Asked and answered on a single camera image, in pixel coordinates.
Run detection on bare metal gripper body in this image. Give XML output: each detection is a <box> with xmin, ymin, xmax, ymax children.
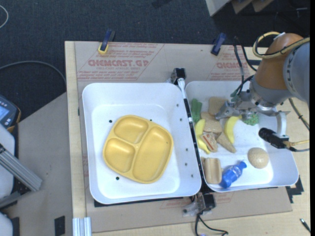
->
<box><xmin>235</xmin><ymin>91</ymin><xmax>280</xmax><ymax>117</ymax></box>

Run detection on tan bread slice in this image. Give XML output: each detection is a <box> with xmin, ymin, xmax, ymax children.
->
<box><xmin>208</xmin><ymin>96</ymin><xmax>229</xmax><ymax>117</ymax></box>

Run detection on green grapes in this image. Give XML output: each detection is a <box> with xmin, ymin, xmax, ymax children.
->
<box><xmin>242</xmin><ymin>112</ymin><xmax>260</xmax><ymax>126</ymax></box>

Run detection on tan round biscuit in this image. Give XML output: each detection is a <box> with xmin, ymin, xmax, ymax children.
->
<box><xmin>200</xmin><ymin>111</ymin><xmax>223</xmax><ymax>135</ymax></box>

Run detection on yellow banana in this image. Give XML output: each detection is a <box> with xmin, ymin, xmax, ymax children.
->
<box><xmin>223</xmin><ymin>115</ymin><xmax>243</xmax><ymax>145</ymax></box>
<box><xmin>194</xmin><ymin>118</ymin><xmax>212</xmax><ymax>155</ymax></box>

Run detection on white plastic tray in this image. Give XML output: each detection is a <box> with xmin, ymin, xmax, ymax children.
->
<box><xmin>184</xmin><ymin>81</ymin><xmax>300</xmax><ymax>193</ymax></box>
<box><xmin>82</xmin><ymin>82</ymin><xmax>202</xmax><ymax>205</ymax></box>

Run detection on green pea pod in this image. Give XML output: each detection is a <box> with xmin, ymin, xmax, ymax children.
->
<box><xmin>191</xmin><ymin>98</ymin><xmax>203</xmax><ymax>124</ymax></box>

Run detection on tan bread wedge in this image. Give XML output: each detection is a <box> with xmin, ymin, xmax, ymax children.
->
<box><xmin>216</xmin><ymin>132</ymin><xmax>237</xmax><ymax>154</ymax></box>

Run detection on tan sandwich with red stripes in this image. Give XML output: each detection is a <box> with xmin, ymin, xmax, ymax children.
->
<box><xmin>199</xmin><ymin>131</ymin><xmax>219</xmax><ymax>153</ymax></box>

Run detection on thin black and white rod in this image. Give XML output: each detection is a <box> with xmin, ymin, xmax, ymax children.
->
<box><xmin>177</xmin><ymin>78</ymin><xmax>205</xmax><ymax>194</ymax></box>

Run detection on beige round bread bun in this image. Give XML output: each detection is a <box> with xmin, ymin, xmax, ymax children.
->
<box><xmin>247</xmin><ymin>147</ymin><xmax>270</xmax><ymax>170</ymax></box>

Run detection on tan hot dog bun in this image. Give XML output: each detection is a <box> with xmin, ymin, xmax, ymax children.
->
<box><xmin>201</xmin><ymin>157</ymin><xmax>223</xmax><ymax>185</ymax></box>

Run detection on blue bottle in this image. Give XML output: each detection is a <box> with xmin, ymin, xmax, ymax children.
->
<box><xmin>219</xmin><ymin>161</ymin><xmax>248</xmax><ymax>189</ymax></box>

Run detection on yellow divided plate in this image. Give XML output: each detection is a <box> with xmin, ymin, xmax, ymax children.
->
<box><xmin>102</xmin><ymin>115</ymin><xmax>174</xmax><ymax>184</ymax></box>

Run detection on brown cardboard board red print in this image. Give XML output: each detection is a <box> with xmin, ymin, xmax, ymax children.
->
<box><xmin>73</xmin><ymin>42</ymin><xmax>293</xmax><ymax>233</ymax></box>

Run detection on black pen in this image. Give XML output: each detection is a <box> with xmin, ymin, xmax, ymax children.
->
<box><xmin>299</xmin><ymin>218</ymin><xmax>310</xmax><ymax>233</ymax></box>

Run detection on black cylinder on white bracket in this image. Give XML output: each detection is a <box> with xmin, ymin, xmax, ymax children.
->
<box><xmin>258</xmin><ymin>110</ymin><xmax>290</xmax><ymax>149</ymax></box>

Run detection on black block with thin wires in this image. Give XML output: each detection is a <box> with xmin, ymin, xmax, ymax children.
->
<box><xmin>182</xmin><ymin>192</ymin><xmax>217</xmax><ymax>217</ymax></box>
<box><xmin>169</xmin><ymin>67</ymin><xmax>187</xmax><ymax>84</ymax></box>

